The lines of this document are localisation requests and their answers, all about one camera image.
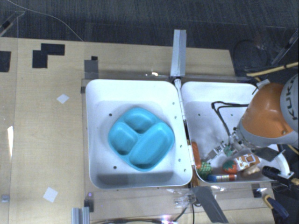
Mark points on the black cylinder on white bracket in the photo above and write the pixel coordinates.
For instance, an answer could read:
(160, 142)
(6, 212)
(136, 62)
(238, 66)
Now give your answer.
(286, 163)

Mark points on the white and brown carton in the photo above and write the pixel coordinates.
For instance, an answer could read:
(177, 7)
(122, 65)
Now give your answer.
(247, 161)

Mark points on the orange toy fruit green leaves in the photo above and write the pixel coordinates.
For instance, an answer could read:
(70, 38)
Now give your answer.
(229, 167)

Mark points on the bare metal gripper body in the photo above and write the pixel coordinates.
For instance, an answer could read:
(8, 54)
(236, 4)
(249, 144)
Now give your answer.
(236, 142)

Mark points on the thin black and white rod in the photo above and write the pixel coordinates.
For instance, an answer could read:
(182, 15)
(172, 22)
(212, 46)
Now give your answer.
(182, 106)

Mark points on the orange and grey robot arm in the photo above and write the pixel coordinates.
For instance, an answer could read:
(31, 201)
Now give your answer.
(264, 111)

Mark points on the beige toy bread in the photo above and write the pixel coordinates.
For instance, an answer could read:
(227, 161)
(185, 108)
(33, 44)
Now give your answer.
(250, 171)

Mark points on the blue divided plate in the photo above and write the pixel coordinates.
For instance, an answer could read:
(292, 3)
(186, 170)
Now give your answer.
(142, 141)

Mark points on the green bumpy toy block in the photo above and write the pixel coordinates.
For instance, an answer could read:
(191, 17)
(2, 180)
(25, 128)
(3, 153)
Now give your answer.
(205, 170)

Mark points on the white plastic tray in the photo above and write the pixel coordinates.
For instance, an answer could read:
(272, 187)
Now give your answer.
(205, 120)
(100, 148)

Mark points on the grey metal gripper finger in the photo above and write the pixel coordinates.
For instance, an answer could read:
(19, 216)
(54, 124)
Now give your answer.
(266, 153)
(213, 154)

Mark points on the orange toy sausage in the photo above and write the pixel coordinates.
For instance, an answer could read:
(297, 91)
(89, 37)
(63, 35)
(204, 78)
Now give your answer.
(195, 154)

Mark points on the white tube blue cap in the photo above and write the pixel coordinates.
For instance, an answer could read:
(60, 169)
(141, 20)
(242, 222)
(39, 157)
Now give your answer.
(222, 177)

